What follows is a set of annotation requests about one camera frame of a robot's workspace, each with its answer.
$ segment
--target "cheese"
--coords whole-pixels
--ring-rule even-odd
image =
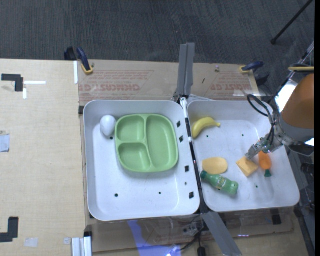
[[[236,162],[238,167],[241,169],[245,176],[250,176],[256,170],[258,170],[259,166],[256,165],[253,161],[247,159],[245,156]]]

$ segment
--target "green bottle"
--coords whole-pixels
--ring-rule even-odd
[[[209,182],[214,188],[225,191],[231,195],[235,195],[239,188],[239,184],[237,182],[231,181],[220,174],[208,174],[205,170],[203,170],[200,174],[200,177]]]

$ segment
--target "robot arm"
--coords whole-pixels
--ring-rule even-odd
[[[300,145],[314,138],[314,96],[315,76],[312,73],[296,86],[281,113],[274,112],[272,117],[268,113],[271,123],[270,133],[252,145],[245,156],[251,160],[260,151],[274,152],[283,145]]]

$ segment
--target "white plastic tray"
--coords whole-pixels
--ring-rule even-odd
[[[179,153],[172,169],[135,173],[121,166],[115,139],[101,134],[100,119],[112,115],[118,120],[130,114],[159,114],[172,122]],[[198,210],[200,197],[181,106],[173,101],[95,100],[85,106],[83,118],[88,209],[95,219],[186,216]]]
[[[269,133],[271,125],[267,117],[255,111],[247,101],[197,100],[188,105],[187,112],[191,126],[203,117],[212,117],[221,123],[220,127],[204,129],[193,140],[199,172],[203,170],[204,159],[222,157],[228,162],[228,170],[222,175],[239,184],[237,194],[230,196],[202,182],[204,201],[211,210],[281,208],[299,202],[300,192],[284,146],[270,155],[272,177],[265,178],[260,168],[246,177],[236,164],[253,144]],[[259,165],[258,156],[252,160]]]

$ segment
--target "green divided plate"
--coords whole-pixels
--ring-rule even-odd
[[[167,171],[179,158],[173,124],[160,114],[121,117],[115,125],[115,146],[122,166],[133,172]]]

